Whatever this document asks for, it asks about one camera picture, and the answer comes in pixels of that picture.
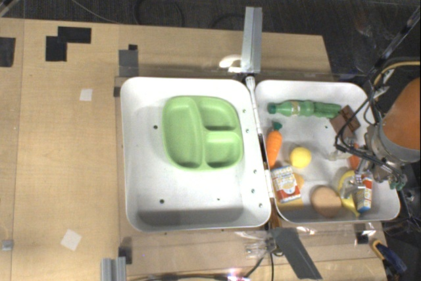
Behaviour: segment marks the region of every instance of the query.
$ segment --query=yellow cable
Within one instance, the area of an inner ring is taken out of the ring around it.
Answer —
[[[402,66],[420,66],[420,61],[405,61],[401,63],[394,63],[390,66],[384,68],[380,74],[377,75],[376,79],[374,80],[374,85],[377,85],[377,83],[380,81],[380,78],[384,73],[386,73],[388,70],[395,69]]]

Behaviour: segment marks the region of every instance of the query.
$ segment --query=green divided plate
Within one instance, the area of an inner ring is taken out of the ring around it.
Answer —
[[[164,148],[178,168],[229,168],[243,158],[243,137],[237,112],[224,99],[178,96],[162,113]]]

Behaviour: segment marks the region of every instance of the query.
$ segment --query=yellow ball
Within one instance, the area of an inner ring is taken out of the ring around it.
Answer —
[[[295,168],[305,168],[311,162],[311,152],[305,147],[296,147],[289,154],[289,160]]]

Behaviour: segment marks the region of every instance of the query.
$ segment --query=orange cylinder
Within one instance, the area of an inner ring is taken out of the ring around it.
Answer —
[[[408,149],[420,150],[420,78],[401,92],[383,120],[386,137]]]

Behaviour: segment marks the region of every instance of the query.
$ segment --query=white tape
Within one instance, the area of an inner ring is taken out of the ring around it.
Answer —
[[[75,251],[76,248],[78,248],[81,239],[81,235],[77,234],[72,230],[67,230],[66,234],[61,240],[61,244],[65,246],[65,248],[69,248],[70,250]]]
[[[80,92],[80,101],[92,101],[93,89],[82,89]]]

